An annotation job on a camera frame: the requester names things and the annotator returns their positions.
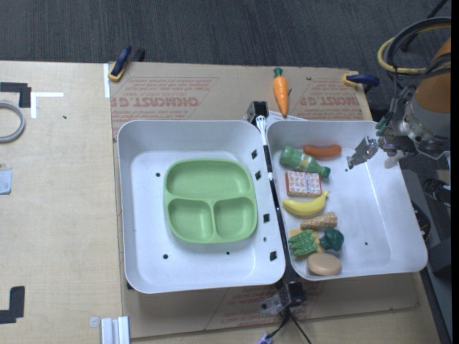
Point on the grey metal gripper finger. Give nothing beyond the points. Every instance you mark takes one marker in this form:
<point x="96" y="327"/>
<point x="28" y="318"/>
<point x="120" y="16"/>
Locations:
<point x="365" y="151"/>

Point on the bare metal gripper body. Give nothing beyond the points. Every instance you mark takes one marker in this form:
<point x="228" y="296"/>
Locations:
<point x="412" y="143"/>

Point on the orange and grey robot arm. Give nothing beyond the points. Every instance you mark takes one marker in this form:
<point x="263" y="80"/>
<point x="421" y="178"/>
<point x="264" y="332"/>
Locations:
<point x="432" y="91"/>

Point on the orange sausage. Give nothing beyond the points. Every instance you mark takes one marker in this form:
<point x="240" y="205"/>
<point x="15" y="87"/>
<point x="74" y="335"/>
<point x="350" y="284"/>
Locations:
<point x="322" y="151"/>

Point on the white plastic tray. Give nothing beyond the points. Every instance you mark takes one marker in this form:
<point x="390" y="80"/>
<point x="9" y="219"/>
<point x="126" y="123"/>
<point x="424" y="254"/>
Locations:
<point x="143" y="206"/>
<point x="373" y="213"/>

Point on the green bottle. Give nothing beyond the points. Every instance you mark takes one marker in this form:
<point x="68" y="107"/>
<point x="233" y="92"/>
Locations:
<point x="297" y="159"/>

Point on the orange and white carton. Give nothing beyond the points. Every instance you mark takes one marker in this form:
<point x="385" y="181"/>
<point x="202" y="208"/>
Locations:
<point x="303" y="184"/>

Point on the tan waffle cone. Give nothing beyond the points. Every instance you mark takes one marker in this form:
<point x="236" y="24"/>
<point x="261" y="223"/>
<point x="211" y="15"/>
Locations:
<point x="321" y="221"/>

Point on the yellow banana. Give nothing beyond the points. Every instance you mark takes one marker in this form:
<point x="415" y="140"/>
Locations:
<point x="303" y="208"/>

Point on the green broccoli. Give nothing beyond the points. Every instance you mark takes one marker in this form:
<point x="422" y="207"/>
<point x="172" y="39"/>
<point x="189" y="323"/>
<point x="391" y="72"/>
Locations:
<point x="332" y="239"/>

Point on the orange carrot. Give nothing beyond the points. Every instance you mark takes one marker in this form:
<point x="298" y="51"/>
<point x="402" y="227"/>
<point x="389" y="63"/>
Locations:
<point x="280" y="91"/>

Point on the yellow cheese slice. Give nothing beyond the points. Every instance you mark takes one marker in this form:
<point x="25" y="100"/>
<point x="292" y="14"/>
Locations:
<point x="317" y="243"/>

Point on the green pea pods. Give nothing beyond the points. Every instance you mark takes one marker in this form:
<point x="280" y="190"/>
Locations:
<point x="302" y="244"/>

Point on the tan round biscuit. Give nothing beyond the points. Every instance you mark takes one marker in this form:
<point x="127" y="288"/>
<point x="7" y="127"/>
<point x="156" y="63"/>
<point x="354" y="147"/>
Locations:
<point x="324" y="264"/>

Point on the green divided plate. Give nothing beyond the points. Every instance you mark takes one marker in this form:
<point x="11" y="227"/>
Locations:
<point x="209" y="177"/>

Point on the brown cardboard board red print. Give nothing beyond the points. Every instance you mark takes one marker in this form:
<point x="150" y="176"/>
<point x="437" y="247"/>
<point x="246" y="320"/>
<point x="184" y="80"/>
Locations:
<point x="201" y="95"/>

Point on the grey tape roll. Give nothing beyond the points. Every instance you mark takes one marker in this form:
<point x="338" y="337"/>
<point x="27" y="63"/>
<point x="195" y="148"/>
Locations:
<point x="21" y="124"/>

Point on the black cylinder on white bracket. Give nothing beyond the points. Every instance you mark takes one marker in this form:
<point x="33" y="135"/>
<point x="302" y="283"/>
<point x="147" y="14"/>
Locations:
<point x="435" y="190"/>

